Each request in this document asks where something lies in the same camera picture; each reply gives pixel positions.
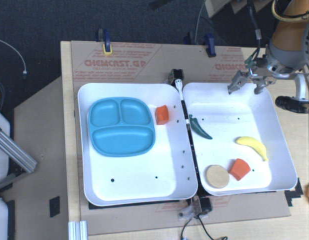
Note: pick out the green chili pepper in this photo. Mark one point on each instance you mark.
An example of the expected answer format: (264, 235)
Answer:
(198, 129)

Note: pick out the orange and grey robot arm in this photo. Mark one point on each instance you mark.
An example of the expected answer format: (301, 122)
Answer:
(289, 34)

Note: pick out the white plastic tray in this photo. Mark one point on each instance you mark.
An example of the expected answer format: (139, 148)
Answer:
(232, 124)
(134, 174)

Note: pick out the orange wedge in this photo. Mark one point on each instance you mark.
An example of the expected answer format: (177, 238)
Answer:
(239, 169)

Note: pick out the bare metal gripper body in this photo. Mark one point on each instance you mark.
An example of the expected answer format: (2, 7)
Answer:
(268, 70)

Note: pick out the orange block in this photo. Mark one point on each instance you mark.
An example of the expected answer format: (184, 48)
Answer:
(162, 115)

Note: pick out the black cylinder on white bracket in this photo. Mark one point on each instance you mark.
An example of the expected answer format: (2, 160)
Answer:
(293, 97)

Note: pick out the brown cardboard board red print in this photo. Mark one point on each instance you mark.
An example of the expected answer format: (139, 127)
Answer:
(144, 64)

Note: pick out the thin black and white rod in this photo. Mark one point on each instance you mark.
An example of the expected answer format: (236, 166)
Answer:
(187, 124)

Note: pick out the tan round biscuit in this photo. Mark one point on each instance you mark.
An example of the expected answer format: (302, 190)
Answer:
(217, 176)

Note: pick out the yellow banana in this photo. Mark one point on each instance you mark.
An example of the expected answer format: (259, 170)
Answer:
(255, 145)

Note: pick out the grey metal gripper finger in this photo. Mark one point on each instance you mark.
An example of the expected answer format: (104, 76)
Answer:
(260, 86)
(236, 82)

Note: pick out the blue divided plate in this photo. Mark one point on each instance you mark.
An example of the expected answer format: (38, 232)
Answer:
(121, 126)

